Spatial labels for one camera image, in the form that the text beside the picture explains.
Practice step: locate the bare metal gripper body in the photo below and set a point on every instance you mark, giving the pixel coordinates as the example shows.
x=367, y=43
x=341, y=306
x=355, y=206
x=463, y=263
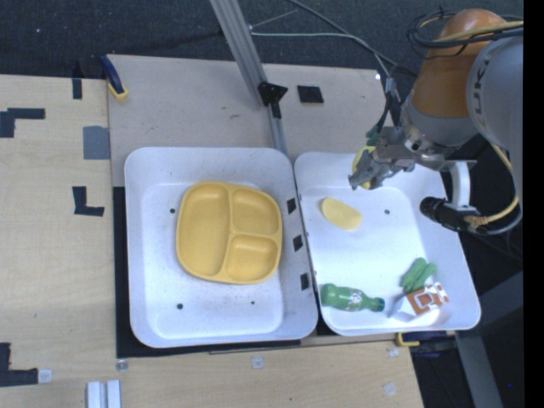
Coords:
x=395, y=149

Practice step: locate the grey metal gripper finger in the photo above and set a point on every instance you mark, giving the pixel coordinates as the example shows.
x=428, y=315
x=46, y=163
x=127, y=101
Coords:
x=384, y=174
x=360, y=173

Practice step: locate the yellow toy fruit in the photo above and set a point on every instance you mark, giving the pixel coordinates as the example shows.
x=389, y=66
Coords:
x=361, y=156

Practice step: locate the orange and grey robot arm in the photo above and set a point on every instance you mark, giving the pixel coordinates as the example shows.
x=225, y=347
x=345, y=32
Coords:
x=442, y=83

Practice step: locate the pale yellow toy slice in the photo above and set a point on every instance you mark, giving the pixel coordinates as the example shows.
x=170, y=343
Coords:
x=340, y=215

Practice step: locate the white plastic tray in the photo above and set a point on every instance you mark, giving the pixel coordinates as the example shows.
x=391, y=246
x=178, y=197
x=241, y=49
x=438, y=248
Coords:
x=374, y=253
x=212, y=317

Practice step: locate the green toy vegetable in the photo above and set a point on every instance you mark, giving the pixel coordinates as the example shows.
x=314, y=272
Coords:
x=418, y=274

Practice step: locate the green plastic bottle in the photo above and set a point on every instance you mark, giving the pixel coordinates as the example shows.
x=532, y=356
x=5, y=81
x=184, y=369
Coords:
x=346, y=298

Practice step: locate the white and orange carton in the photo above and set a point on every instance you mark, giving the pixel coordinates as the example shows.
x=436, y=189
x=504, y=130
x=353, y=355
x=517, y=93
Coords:
x=421, y=302

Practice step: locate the yellow divided plate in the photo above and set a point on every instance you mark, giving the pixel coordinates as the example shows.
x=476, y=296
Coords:
x=204, y=228

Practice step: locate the black cylinder on white bracket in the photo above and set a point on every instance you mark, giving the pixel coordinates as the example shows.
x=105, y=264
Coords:
x=442, y=213

